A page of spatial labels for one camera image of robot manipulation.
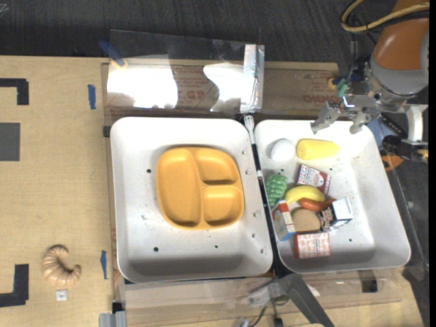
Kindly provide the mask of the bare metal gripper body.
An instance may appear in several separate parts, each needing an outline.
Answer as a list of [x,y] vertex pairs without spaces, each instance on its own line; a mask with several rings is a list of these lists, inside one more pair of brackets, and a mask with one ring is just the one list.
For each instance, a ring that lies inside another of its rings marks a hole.
[[348,112],[377,115],[403,111],[403,105],[414,97],[414,72],[366,67],[363,78],[354,82],[343,99]]

